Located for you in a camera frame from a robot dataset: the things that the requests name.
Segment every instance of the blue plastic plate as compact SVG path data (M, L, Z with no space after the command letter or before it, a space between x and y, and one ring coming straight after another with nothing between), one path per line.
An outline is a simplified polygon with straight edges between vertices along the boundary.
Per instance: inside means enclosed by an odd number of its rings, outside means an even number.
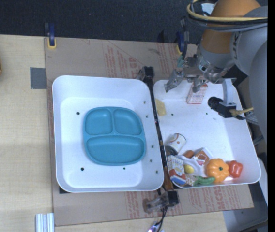
M145 156L146 139L139 116L121 107L98 107L88 111L83 124L88 157L102 165L128 165Z

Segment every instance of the gray tape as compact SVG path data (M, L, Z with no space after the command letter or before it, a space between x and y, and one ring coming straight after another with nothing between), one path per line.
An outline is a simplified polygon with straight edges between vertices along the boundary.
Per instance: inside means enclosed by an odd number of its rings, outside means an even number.
M46 84L46 69L30 67L31 89L45 89Z

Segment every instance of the toy pumpkin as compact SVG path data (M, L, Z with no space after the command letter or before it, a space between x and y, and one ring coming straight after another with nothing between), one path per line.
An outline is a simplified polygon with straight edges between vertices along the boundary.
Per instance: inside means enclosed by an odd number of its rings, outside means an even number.
M230 175L229 165L221 158L211 159L206 166L206 174L215 177L214 183L222 182Z

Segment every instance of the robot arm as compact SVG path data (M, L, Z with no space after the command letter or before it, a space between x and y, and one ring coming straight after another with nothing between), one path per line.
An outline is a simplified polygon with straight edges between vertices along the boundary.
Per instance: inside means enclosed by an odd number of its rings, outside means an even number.
M188 61L184 61L182 71L174 70L172 78L165 85L166 92L186 77L186 70L198 68L202 75L199 80L223 84L227 95L220 101L221 108L229 110L225 105L231 103L227 102L230 99L229 86L223 76L236 65L249 77L250 98L267 141L267 6L261 7L255 0L219 0L210 16L194 13L192 3L187 11L189 18L195 18L196 24L206 17L206 29L198 45L195 61L189 65ZM193 79L196 91L204 83L197 82L197 79Z

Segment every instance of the clamp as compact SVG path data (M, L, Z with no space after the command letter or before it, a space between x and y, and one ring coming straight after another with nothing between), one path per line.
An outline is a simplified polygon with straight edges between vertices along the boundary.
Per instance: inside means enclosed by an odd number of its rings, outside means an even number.
M47 45L49 48L54 49L57 47L56 38L55 38L55 25L54 23L44 23L45 36L47 38Z

